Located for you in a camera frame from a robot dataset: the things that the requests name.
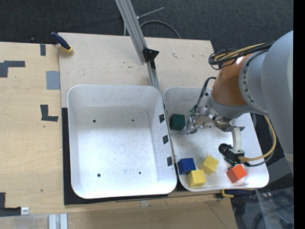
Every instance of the cube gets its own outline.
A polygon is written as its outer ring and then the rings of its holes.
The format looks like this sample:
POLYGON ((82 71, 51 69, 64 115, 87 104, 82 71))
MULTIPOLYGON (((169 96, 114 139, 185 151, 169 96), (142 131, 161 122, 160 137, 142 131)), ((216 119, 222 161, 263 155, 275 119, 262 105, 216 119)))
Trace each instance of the cube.
POLYGON ((187 175, 191 170, 196 170, 193 158, 182 158, 178 162, 180 175, 187 175))
POLYGON ((171 130, 181 131, 185 127, 183 114, 173 114, 170 118, 169 126, 171 130))
POLYGON ((187 174, 187 181, 189 187, 200 187, 205 183, 205 175, 203 170, 191 170, 187 174))
POLYGON ((208 155, 200 165, 199 169, 203 170, 204 173, 210 175, 216 170, 218 163, 219 161, 217 159, 208 155))
POLYGON ((241 178, 247 175, 247 172, 245 171, 244 167, 241 164, 232 167, 226 173, 229 179, 232 181, 232 183, 235 183, 236 181, 240 180, 241 178))

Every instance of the black clamp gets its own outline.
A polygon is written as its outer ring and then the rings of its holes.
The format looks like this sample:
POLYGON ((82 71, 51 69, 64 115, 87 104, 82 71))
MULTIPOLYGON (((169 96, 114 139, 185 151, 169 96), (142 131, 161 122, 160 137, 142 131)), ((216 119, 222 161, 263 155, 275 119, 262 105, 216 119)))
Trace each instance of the black clamp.
POLYGON ((153 69, 156 68, 156 65, 154 63, 154 59, 155 57, 157 57, 157 55, 159 54, 159 51, 153 50, 153 49, 148 49, 148 48, 144 48, 143 49, 143 55, 144 55, 144 59, 146 62, 150 62, 151 63, 151 67, 153 69))

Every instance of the dark green block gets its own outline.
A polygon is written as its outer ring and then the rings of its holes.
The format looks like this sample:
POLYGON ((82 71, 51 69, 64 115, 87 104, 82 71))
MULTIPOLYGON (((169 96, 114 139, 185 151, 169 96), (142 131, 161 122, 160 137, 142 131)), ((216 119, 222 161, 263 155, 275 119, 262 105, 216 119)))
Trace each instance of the dark green block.
POLYGON ((185 127, 185 118, 183 114, 173 114, 170 118, 170 129, 181 131, 185 127))

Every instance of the white tray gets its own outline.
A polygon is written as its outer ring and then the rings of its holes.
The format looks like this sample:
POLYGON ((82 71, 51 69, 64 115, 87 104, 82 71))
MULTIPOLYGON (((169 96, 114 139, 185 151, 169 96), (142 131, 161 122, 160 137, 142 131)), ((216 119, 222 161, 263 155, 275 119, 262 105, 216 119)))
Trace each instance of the white tray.
POLYGON ((174 190, 177 176, 170 141, 163 138, 169 132, 157 89, 78 85, 68 92, 68 116, 71 184, 79 197, 174 190))
MULTIPOLYGON (((199 97, 201 88, 173 87, 164 92, 164 104, 167 117, 172 114, 181 114, 187 122, 188 111, 193 107, 199 97)), ((201 105, 204 105, 206 98, 203 97, 201 105)), ((242 150, 246 157, 257 157, 262 155, 260 145, 257 140, 256 132, 250 114, 244 114, 237 118, 233 123, 235 126, 244 126, 241 132, 242 150)), ((269 173, 265 164, 257 167, 244 167, 248 175, 236 183, 232 183, 226 172, 231 167, 221 153, 218 146, 221 143, 233 144, 232 134, 225 133, 219 129, 200 129, 196 134, 187 135, 184 131, 170 130, 173 152, 176 162, 182 158, 193 158, 195 166, 199 169, 200 164, 207 155, 216 158, 219 163, 216 170, 211 174, 205 174, 206 183, 201 187, 189 187, 186 175, 179 175, 182 185, 189 191, 208 191, 218 189, 242 189, 259 188, 267 185, 269 173)))

